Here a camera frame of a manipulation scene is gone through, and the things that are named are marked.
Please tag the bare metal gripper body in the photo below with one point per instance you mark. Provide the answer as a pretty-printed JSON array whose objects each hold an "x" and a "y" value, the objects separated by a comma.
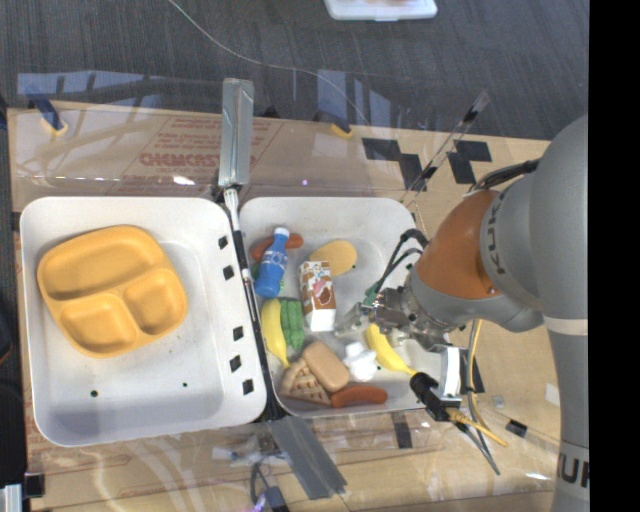
[{"x": 395, "y": 312}]

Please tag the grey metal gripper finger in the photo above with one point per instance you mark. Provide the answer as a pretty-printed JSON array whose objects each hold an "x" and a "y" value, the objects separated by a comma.
[
  {"x": 357, "y": 311},
  {"x": 350, "y": 327}
]

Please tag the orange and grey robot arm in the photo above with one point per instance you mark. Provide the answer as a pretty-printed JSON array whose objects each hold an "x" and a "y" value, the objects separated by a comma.
[{"x": 530, "y": 240}]

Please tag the white crumpled object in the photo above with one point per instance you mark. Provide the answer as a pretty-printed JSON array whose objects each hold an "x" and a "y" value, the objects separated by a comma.
[{"x": 361, "y": 362}]

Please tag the yellow banana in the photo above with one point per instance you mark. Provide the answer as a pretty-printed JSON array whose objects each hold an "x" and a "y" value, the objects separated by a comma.
[
  {"x": 387, "y": 352},
  {"x": 272, "y": 325}
]

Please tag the brown and white carton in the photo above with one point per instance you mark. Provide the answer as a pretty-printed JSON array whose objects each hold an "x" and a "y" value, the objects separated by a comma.
[{"x": 317, "y": 295}]

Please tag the tan bread loaf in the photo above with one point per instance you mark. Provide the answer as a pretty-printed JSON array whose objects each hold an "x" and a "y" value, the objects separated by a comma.
[{"x": 325, "y": 365}]

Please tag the green toy vegetable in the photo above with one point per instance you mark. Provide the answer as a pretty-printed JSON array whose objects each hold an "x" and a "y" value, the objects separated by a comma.
[{"x": 292, "y": 322}]

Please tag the yellow bread roll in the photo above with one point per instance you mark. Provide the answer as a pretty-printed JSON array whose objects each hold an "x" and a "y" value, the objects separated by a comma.
[{"x": 337, "y": 255}]

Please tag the red sausage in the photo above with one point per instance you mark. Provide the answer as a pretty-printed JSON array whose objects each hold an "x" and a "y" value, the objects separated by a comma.
[
  {"x": 360, "y": 396},
  {"x": 295, "y": 241}
]

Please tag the pizza slice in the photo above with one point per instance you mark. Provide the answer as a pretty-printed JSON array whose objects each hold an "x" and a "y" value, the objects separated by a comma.
[{"x": 302, "y": 387}]

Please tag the white plastic tray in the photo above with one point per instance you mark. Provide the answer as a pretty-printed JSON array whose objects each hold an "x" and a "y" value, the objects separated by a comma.
[
  {"x": 150, "y": 390},
  {"x": 380, "y": 235}
]

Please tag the blue bottle white cap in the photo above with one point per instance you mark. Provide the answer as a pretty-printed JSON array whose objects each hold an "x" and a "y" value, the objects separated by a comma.
[{"x": 271, "y": 270}]

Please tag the brown cardboard board red print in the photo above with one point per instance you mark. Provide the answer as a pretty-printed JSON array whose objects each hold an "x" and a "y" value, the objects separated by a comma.
[{"x": 320, "y": 150}]

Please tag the orange divided plate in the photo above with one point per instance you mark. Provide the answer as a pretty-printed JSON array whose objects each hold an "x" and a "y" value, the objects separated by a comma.
[{"x": 110, "y": 290}]

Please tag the black cylinder on white bracket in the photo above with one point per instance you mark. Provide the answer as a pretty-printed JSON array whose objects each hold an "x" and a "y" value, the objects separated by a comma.
[{"x": 434, "y": 395}]

